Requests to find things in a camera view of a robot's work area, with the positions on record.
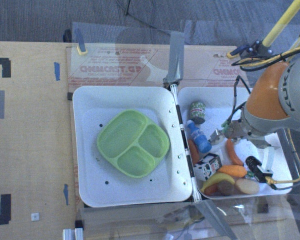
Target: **blue bottle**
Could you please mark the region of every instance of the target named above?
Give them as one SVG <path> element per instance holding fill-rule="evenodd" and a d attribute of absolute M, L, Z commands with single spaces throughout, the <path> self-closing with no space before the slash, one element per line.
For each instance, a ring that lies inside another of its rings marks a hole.
<path fill-rule="evenodd" d="M 212 149 L 212 145 L 208 141 L 204 132 L 200 128 L 196 127 L 195 122 L 192 120 L 186 122 L 186 125 L 191 131 L 191 138 L 196 144 L 199 152 L 202 154 L 208 153 Z"/>

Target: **yellow clip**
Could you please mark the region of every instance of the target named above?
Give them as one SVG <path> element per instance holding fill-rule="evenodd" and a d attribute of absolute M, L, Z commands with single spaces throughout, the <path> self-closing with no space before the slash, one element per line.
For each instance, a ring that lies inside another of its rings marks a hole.
<path fill-rule="evenodd" d="M 228 53 L 226 54 L 226 56 L 228 57 L 228 59 L 232 60 L 232 59 L 234 59 L 234 58 L 236 58 L 236 57 L 239 57 L 239 56 L 240 56 L 240 54 L 238 53 L 238 54 L 236 54 L 236 55 L 232 56 L 232 55 L 231 55 L 231 53 L 230 53 L 230 52 L 228 52 Z"/>
<path fill-rule="evenodd" d="M 79 46 L 79 45 L 76 47 L 76 49 L 78 50 L 78 53 L 79 53 L 79 55 L 80 55 L 80 56 L 85 56 L 85 55 L 87 55 L 87 54 L 88 54 L 88 50 L 87 50 L 87 48 L 85 49 L 85 52 L 81 51 L 81 49 L 80 49 L 80 46 Z"/>

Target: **green divided plate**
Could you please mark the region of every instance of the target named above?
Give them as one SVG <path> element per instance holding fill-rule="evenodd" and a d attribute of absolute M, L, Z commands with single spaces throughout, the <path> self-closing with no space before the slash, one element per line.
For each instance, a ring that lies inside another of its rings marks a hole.
<path fill-rule="evenodd" d="M 168 135 L 150 118 L 128 109 L 101 131 L 97 147 L 115 168 L 132 178 L 150 174 L 170 148 Z"/>

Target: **blue tape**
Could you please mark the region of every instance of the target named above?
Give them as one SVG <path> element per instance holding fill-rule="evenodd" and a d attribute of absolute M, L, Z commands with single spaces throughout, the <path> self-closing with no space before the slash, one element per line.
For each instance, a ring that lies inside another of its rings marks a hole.
<path fill-rule="evenodd" d="M 54 63 L 54 74 L 55 80 L 60 81 L 60 64 L 57 62 Z"/>
<path fill-rule="evenodd" d="M 84 39 L 84 36 L 81 33 L 81 30 L 78 28 L 74 31 L 74 33 L 76 34 L 77 41 L 79 43 L 79 47 L 80 47 L 81 52 L 85 53 L 87 50 L 86 50 L 86 45 L 85 45 L 85 39 Z"/>
<path fill-rule="evenodd" d="M 66 205 L 69 205 L 69 190 L 68 190 L 68 185 L 64 184 L 64 189 L 63 189 Z"/>

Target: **carrot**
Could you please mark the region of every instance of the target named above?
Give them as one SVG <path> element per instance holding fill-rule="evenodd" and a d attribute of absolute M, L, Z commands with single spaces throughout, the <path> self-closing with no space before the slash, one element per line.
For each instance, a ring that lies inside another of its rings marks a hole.
<path fill-rule="evenodd" d="M 218 173 L 224 173 L 238 178 L 243 178 L 248 174 L 246 168 L 240 165 L 223 165 L 218 170 Z"/>
<path fill-rule="evenodd" d="M 236 166 L 244 166 L 244 162 L 242 162 L 241 159 L 237 156 L 235 145 L 230 138 L 227 139 L 225 147 L 232 163 Z"/>
<path fill-rule="evenodd" d="M 188 140 L 188 144 L 189 144 L 190 154 L 192 158 L 192 164 L 196 165 L 200 161 L 198 148 L 192 139 Z"/>
<path fill-rule="evenodd" d="M 204 190 L 206 196 L 211 196 L 218 191 L 218 184 L 211 185 Z"/>

